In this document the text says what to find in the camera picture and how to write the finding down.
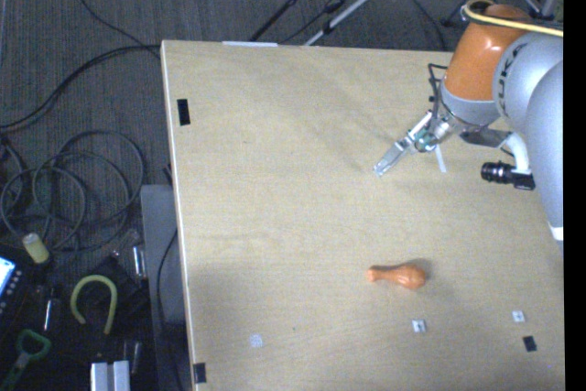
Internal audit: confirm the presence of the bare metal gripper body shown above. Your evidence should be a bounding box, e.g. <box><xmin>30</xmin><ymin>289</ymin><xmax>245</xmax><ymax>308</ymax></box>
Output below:
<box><xmin>406</xmin><ymin>108</ymin><xmax>461</xmax><ymax>154</ymax></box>

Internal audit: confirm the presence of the pale wood board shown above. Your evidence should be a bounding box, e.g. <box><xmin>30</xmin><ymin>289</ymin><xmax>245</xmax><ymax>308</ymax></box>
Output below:
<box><xmin>159</xmin><ymin>39</ymin><xmax>565</xmax><ymax>391</ymax></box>

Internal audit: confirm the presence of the orange toy chicken drumstick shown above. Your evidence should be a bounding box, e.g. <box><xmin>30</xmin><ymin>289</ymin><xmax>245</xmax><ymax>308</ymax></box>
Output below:
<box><xmin>365</xmin><ymin>263</ymin><xmax>428</xmax><ymax>291</ymax></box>

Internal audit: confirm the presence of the grey box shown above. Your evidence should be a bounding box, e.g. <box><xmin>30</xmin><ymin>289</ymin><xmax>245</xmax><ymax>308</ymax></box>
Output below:
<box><xmin>139</xmin><ymin>183</ymin><xmax>187</xmax><ymax>326</ymax></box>

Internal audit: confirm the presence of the white block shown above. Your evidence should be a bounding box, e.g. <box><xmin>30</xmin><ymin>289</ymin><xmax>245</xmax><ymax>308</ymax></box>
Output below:
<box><xmin>90</xmin><ymin>360</ymin><xmax>132</xmax><ymax>391</ymax></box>

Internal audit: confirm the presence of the pale yellow cylinder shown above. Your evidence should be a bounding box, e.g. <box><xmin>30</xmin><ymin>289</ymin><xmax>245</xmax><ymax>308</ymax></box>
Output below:
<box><xmin>21</xmin><ymin>232</ymin><xmax>50</xmax><ymax>265</ymax></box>

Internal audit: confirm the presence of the black cylinder on white bracket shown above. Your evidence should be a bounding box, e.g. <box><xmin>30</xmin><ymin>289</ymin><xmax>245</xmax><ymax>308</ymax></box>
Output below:
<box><xmin>480</xmin><ymin>130</ymin><xmax>537</xmax><ymax>191</ymax></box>

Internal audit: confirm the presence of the yellow-green curved hose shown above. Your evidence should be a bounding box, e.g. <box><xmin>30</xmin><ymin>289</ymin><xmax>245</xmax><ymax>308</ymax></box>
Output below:
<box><xmin>70</xmin><ymin>274</ymin><xmax>119</xmax><ymax>336</ymax></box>

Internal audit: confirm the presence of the green-handled tool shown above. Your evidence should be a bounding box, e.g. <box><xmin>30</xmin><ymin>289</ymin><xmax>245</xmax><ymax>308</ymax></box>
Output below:
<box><xmin>0</xmin><ymin>328</ymin><xmax>52</xmax><ymax>391</ymax></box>

